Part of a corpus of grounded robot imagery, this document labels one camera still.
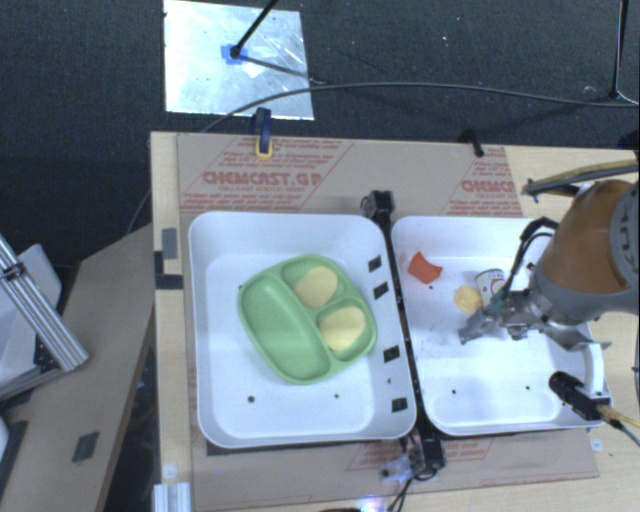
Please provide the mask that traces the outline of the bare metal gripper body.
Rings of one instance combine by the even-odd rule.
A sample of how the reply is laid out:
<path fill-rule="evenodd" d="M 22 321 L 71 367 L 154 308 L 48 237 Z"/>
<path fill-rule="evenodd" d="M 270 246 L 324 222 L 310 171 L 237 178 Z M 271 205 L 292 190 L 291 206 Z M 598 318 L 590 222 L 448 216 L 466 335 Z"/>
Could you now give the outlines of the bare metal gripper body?
<path fill-rule="evenodd" d="M 561 313 L 534 289 L 500 291 L 491 299 L 488 311 L 514 340 L 536 331 L 564 349 L 580 349 L 590 343 L 585 322 Z"/>

